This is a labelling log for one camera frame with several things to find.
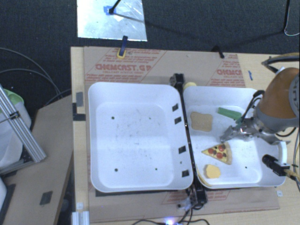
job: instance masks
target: yellow clip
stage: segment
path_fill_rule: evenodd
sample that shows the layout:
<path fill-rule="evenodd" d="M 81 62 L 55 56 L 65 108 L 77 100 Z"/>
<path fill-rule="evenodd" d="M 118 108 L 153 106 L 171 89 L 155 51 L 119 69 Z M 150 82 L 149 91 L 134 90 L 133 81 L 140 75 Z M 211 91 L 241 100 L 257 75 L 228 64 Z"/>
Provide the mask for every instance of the yellow clip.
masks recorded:
<path fill-rule="evenodd" d="M 123 59 L 123 58 L 125 58 L 126 50 L 124 50 L 123 56 L 120 56 L 120 55 L 119 55 L 119 54 L 120 54 L 120 51 L 121 51 L 121 49 L 119 48 L 118 53 L 117 53 L 117 58 L 118 58 L 118 59 Z"/>

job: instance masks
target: plastic container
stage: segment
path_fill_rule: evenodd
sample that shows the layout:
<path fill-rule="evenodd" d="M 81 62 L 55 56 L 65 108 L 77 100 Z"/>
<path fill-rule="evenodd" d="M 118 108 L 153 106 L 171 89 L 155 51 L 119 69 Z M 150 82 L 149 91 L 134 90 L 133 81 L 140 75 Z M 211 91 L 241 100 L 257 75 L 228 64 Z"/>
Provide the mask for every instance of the plastic container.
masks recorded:
<path fill-rule="evenodd" d="M 28 115 L 26 108 L 23 104 L 23 99 L 8 90 L 5 90 L 8 98 L 15 105 L 20 116 L 24 120 L 25 124 L 30 127 L 31 119 Z M 5 116 L 0 110 L 0 121 L 4 120 Z M 14 162 L 19 161 L 23 149 L 23 144 L 15 134 L 13 128 L 8 121 L 0 123 L 0 168 L 8 166 Z"/>
<path fill-rule="evenodd" d="M 6 189 L 3 181 L 0 178 L 0 211 L 1 211 L 1 208 L 2 208 L 2 205 L 3 205 L 3 202 L 5 200 L 6 193 L 7 193 L 7 189 Z"/>
<path fill-rule="evenodd" d="M 169 85 L 98 82 L 89 89 L 91 181 L 102 192 L 189 187 L 180 96 Z"/>
<path fill-rule="evenodd" d="M 220 144 L 220 136 L 225 130 L 230 125 L 236 125 L 233 119 L 218 114 L 218 108 L 222 107 L 243 114 L 255 92 L 254 89 L 245 88 L 200 86 L 188 87 L 184 91 L 195 163 L 200 173 L 200 182 L 204 186 L 221 189 L 280 186 L 284 183 L 285 177 L 277 176 L 263 164 L 262 157 L 270 154 L 279 159 L 281 163 L 285 163 L 287 160 L 285 142 L 281 142 L 279 145 L 269 145 L 261 138 L 255 138 L 249 142 L 231 139 L 228 141 L 232 152 L 231 165 L 201 153 L 209 147 Z M 193 129 L 190 117 L 192 112 L 212 115 L 212 130 L 205 132 Z M 247 117 L 252 116 L 251 112 L 251 110 L 248 112 Z M 204 169 L 208 164 L 215 165 L 220 169 L 221 176 L 219 178 L 208 179 L 205 177 Z"/>

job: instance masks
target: stand leg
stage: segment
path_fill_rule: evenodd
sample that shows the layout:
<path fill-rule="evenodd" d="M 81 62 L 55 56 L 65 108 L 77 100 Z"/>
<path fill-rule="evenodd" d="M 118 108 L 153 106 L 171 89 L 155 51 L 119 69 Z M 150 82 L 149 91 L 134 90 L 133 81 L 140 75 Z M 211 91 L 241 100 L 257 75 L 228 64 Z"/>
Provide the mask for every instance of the stand leg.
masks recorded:
<path fill-rule="evenodd" d="M 286 1 L 286 8 L 285 8 L 285 22 L 284 22 L 284 24 L 283 24 L 283 29 L 282 29 L 283 32 L 285 31 L 285 28 L 286 28 L 286 25 L 287 25 L 287 19 L 288 19 L 288 17 L 289 17 L 290 1 L 291 1 L 291 0 L 287 0 L 287 1 Z"/>
<path fill-rule="evenodd" d="M 108 10 L 109 14 L 113 14 L 115 8 L 117 7 L 117 5 L 118 5 L 120 2 L 121 2 L 121 0 L 117 0 L 117 2 L 114 4 L 114 6 Z"/>

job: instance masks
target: pepperoni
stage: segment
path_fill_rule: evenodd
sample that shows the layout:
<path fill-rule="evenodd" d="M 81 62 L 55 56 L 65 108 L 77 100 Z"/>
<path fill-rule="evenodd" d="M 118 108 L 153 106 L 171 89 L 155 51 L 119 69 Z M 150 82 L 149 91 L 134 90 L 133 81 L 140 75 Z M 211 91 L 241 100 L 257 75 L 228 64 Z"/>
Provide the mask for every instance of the pepperoni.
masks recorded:
<path fill-rule="evenodd" d="M 219 148 L 220 152 L 223 152 L 223 151 L 224 151 L 224 148 L 223 148 L 222 145 L 219 145 L 218 148 Z"/>
<path fill-rule="evenodd" d="M 217 156 L 217 158 L 219 158 L 219 159 L 223 158 L 223 154 L 220 153 L 220 152 L 218 152 L 216 156 Z"/>

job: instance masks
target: black bracket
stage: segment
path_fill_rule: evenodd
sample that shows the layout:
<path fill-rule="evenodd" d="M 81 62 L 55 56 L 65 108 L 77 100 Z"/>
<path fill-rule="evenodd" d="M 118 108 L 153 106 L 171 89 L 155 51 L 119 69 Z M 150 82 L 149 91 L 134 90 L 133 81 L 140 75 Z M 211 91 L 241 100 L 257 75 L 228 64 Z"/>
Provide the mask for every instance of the black bracket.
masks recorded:
<path fill-rule="evenodd" d="M 185 108 L 185 103 L 184 103 L 184 98 L 183 98 L 183 85 L 184 85 L 185 79 L 183 74 L 174 74 L 169 81 L 169 84 L 176 88 L 176 90 L 179 92 L 180 99 L 181 99 L 181 107 L 182 107 L 182 112 L 183 112 L 183 118 L 184 118 L 184 124 L 186 128 L 186 134 L 187 134 L 187 142 L 188 142 L 188 147 L 189 147 L 189 153 L 192 161 L 192 168 L 193 168 L 193 186 L 195 187 L 195 191 L 197 194 L 197 206 L 203 206 L 205 203 L 207 203 L 207 198 L 206 198 L 206 193 L 205 193 L 205 188 L 202 186 L 198 179 L 198 174 L 197 174 L 197 168 L 195 165 L 195 158 L 193 154 L 193 148 L 192 148 L 192 143 L 191 143 L 191 137 L 189 134 L 189 129 L 188 129 L 188 118 L 187 118 L 187 112 Z"/>
<path fill-rule="evenodd" d="M 222 52 L 222 50 L 221 50 L 221 48 L 218 45 L 215 45 L 212 48 L 211 52 L 218 52 L 219 55 L 220 55 L 220 58 L 222 58 L 222 59 L 225 57 L 224 54 L 223 54 L 223 52 Z"/>
<path fill-rule="evenodd" d="M 85 121 L 85 114 L 77 113 L 77 104 L 73 103 L 73 121 Z"/>
<path fill-rule="evenodd" d="M 10 115 L 9 115 L 9 118 L 0 121 L 0 123 L 5 122 L 5 121 L 10 120 L 10 119 L 11 119 L 11 120 L 16 119 L 16 118 L 18 118 L 19 116 L 20 116 L 19 111 L 16 111 L 16 112 L 10 114 Z"/>
<path fill-rule="evenodd" d="M 44 206 L 45 204 L 50 203 L 53 191 L 45 192 L 42 195 L 39 205 Z"/>

